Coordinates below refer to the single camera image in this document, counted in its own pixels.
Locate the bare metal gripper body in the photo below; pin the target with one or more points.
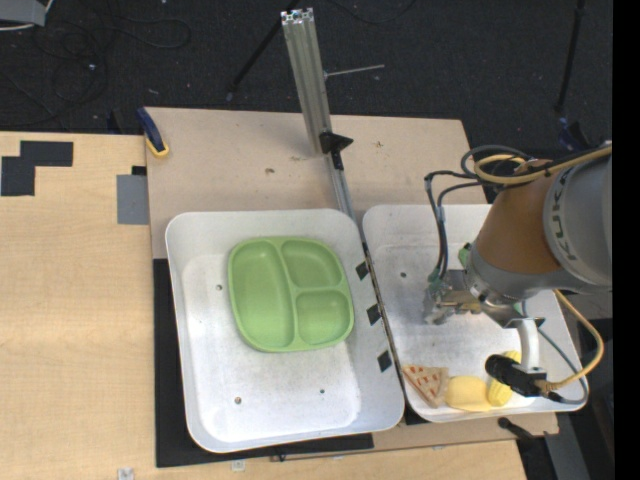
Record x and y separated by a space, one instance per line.
462 293

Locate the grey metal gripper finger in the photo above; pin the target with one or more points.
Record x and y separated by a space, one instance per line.
445 315
431 308

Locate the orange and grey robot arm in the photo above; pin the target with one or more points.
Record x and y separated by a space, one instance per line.
550 228

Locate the white plastic tray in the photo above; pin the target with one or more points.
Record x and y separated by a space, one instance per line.
400 248
280 398

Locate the toy pizza slice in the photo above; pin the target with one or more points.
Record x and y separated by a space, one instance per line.
425 380

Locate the yellow rounded lump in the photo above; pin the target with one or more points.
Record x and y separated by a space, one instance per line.
465 393

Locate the yellow corn cob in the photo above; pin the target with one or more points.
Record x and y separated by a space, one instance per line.
500 395

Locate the thin black and white rod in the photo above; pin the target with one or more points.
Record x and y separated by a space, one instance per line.
345 193

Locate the green divided plate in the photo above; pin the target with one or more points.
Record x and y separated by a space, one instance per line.
265 293

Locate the flat brown board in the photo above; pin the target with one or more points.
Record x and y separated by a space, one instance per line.
240 168

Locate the black cylinder on white bracket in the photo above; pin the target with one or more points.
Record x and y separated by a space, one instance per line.
512 375

